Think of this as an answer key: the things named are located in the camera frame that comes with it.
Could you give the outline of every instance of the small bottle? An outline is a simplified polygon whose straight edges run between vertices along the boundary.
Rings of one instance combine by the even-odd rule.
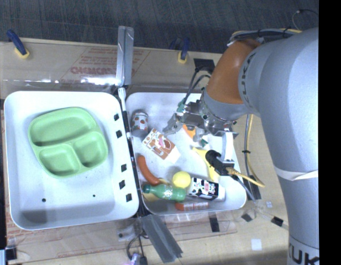
[[[143,186],[144,193],[153,193],[156,197],[166,200],[175,200],[181,202],[186,198],[186,190],[183,188],[173,187],[166,184],[150,185],[145,184]]]

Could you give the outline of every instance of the toy sausage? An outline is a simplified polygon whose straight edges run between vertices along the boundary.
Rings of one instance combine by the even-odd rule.
[[[144,178],[152,185],[156,186],[160,184],[160,180],[155,177],[150,170],[148,169],[147,163],[146,163],[146,158],[143,155],[139,155],[137,157],[137,164],[141,170],[142,175]]]

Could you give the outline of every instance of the blue clamp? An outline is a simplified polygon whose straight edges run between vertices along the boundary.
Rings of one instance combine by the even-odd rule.
[[[15,45],[15,51],[18,56],[22,59],[26,59],[29,56],[29,51],[24,47],[22,41],[20,40],[19,36],[13,31],[13,29],[7,30],[8,38],[13,42]]]
[[[188,48],[190,47],[189,38],[184,38],[183,41],[180,38],[176,38],[170,44],[169,49],[179,50],[179,49],[181,49],[181,43],[183,43],[182,44],[182,50],[179,52],[179,54],[177,56],[177,60],[178,60],[178,62],[184,64],[187,61],[187,52],[188,52]]]

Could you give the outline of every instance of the toy lemon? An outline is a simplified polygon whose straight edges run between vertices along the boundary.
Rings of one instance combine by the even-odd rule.
[[[191,176],[185,171],[179,171],[172,177],[172,183],[179,188],[187,188],[191,183]]]

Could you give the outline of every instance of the green plastic tray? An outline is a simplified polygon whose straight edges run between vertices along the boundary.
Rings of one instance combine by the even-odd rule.
[[[35,118],[29,142],[44,170],[67,178],[91,170],[108,156],[108,145],[93,116],[80,107],[55,110]]]

